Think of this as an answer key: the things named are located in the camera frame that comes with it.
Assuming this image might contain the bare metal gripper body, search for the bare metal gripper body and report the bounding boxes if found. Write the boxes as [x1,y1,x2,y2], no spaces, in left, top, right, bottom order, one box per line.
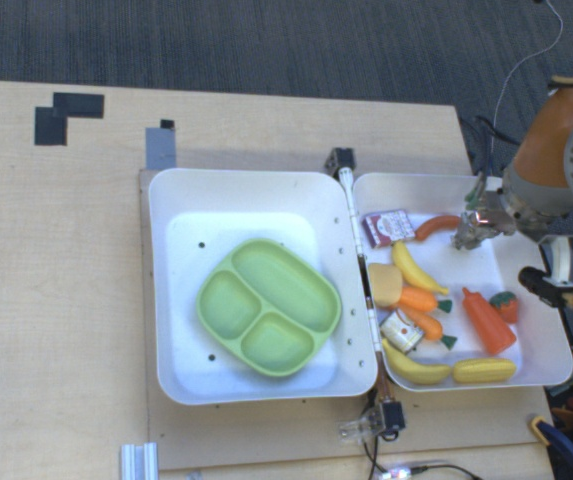
[469,190,555,242]

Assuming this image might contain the orange sausage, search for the orange sausage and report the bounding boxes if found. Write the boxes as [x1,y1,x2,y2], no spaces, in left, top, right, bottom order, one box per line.
[413,214,463,243]

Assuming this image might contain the yellow banana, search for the yellow banana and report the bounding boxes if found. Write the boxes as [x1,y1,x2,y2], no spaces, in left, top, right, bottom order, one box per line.
[381,338,453,386]
[390,239,451,297]

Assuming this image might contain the red and white carton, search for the red and white carton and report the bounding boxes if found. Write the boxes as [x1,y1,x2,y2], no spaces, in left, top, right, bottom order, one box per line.
[361,208,416,250]

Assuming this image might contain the orange carrot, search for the orange carrot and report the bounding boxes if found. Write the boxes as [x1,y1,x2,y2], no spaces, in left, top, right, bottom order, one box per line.
[397,284,454,315]
[396,304,459,351]

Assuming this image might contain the red strawberry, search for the red strawberry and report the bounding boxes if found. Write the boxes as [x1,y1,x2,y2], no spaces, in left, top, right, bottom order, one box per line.
[488,290,520,325]

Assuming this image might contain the tan bread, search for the tan bread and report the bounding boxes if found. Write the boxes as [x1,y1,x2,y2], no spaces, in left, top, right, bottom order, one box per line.
[367,262,405,308]

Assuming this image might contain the orange bottle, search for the orange bottle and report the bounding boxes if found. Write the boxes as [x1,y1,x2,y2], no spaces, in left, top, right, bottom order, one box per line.
[460,286,518,358]

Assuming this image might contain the thin black and white rod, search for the thin black and white rod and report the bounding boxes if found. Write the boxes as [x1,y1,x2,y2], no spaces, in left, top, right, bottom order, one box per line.
[337,166,393,405]

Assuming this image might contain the white can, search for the white can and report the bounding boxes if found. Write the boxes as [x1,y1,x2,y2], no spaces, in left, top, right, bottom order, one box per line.
[379,308,426,355]

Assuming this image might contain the white plastic tray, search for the white plastic tray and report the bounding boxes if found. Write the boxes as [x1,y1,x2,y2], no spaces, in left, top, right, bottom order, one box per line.
[351,171,573,394]
[147,167,380,407]

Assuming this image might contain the yellow corn cob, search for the yellow corn cob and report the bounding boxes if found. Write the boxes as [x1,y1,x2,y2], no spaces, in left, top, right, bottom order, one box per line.
[451,356,518,385]

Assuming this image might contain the green divided plate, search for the green divided plate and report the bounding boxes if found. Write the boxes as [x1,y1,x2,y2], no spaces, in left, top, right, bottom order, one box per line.
[195,237,344,379]

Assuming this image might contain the black cylinder on white bracket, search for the black cylinder on white bracket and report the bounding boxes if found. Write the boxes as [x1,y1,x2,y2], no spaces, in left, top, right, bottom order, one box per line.
[517,234,573,310]

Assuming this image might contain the black block with thin wires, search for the black block with thin wires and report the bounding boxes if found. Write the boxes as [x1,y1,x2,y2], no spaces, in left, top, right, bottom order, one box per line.
[379,399,408,441]
[324,146,357,177]

